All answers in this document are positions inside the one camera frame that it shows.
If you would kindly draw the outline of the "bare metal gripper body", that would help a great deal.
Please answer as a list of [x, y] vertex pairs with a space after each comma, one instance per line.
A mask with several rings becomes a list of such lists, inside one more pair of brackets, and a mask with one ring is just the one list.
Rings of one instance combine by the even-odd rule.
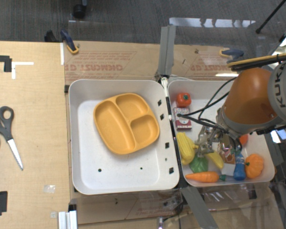
[[205, 130], [206, 138], [220, 138], [220, 146], [218, 147], [218, 152], [227, 152], [232, 149], [232, 143], [230, 137], [227, 134], [224, 134], [223, 131], [219, 129], [207, 127]]

